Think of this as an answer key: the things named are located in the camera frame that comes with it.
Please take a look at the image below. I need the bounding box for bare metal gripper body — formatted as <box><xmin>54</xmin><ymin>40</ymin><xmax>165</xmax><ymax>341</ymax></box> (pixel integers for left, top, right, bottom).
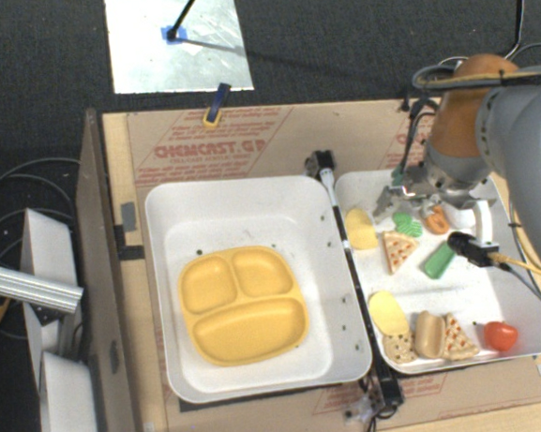
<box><xmin>397</xmin><ymin>159</ymin><xmax>481</xmax><ymax>215</ymax></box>

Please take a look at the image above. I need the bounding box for orange toy pretzel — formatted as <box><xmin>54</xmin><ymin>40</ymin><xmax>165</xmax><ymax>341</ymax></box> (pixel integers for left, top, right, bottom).
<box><xmin>418</xmin><ymin>203</ymin><xmax>453</xmax><ymax>237</ymax></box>

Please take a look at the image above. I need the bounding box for green toy pea pod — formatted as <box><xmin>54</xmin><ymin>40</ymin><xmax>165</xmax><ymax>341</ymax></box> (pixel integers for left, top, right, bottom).
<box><xmin>391</xmin><ymin>208</ymin><xmax>425</xmax><ymax>240</ymax></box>

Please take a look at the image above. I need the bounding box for yellow toy potato chip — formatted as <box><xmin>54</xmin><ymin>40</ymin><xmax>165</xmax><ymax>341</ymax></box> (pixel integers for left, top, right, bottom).
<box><xmin>342</xmin><ymin>206</ymin><xmax>380</xmax><ymax>253</ymax></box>
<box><xmin>367</xmin><ymin>288</ymin><xmax>412</xmax><ymax>340</ymax></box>

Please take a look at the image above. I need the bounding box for toy pizza slice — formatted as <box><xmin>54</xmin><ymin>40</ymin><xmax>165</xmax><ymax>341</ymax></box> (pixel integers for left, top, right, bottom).
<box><xmin>440</xmin><ymin>310</ymin><xmax>483</xmax><ymax>363</ymax></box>
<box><xmin>380</xmin><ymin>227</ymin><xmax>423</xmax><ymax>276</ymax></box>

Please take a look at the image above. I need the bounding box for green toy cucumber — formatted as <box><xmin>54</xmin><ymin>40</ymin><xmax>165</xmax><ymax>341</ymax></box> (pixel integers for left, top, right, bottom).
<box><xmin>421</xmin><ymin>241</ymin><xmax>458</xmax><ymax>281</ymax></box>

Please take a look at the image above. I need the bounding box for thin black and white rod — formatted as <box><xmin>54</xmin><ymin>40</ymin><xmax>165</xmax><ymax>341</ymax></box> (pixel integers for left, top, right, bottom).
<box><xmin>319</xmin><ymin>163</ymin><xmax>385</xmax><ymax>385</ymax></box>

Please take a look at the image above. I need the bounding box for white plastic tray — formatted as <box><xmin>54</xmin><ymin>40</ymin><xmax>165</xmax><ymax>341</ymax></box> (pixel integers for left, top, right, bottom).
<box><xmin>332</xmin><ymin>154</ymin><xmax>541</xmax><ymax>382</ymax></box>
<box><xmin>142</xmin><ymin>165</ymin><xmax>377</xmax><ymax>408</ymax></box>

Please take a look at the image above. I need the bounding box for tan toy hot dog bun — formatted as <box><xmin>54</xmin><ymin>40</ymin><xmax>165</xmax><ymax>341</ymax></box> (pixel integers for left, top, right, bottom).
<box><xmin>410</xmin><ymin>308</ymin><xmax>450</xmax><ymax>361</ymax></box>

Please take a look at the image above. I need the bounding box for tan toy biscuit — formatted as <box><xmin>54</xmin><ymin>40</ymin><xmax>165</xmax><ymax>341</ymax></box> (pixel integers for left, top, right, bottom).
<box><xmin>381</xmin><ymin>329</ymin><xmax>421</xmax><ymax>367</ymax></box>

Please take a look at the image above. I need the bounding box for red toy tomato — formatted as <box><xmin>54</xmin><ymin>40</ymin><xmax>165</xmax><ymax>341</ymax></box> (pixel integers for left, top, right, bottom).
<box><xmin>482</xmin><ymin>319</ymin><xmax>521</xmax><ymax>354</ymax></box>

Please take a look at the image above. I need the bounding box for brown cardboard board red print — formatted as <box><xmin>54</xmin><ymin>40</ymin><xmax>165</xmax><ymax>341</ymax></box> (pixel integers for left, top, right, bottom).
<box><xmin>124</xmin><ymin>78</ymin><xmax>541</xmax><ymax>432</ymax></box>

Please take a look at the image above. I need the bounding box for yellow divided plate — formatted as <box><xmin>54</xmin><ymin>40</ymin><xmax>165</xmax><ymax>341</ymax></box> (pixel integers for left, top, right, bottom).
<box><xmin>173</xmin><ymin>241</ymin><xmax>314</xmax><ymax>372</ymax></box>

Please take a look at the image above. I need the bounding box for black cylinder on white bracket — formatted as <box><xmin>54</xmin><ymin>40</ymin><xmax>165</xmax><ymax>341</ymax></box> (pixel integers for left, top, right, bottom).
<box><xmin>442</xmin><ymin>194</ymin><xmax>503</xmax><ymax>272</ymax></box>

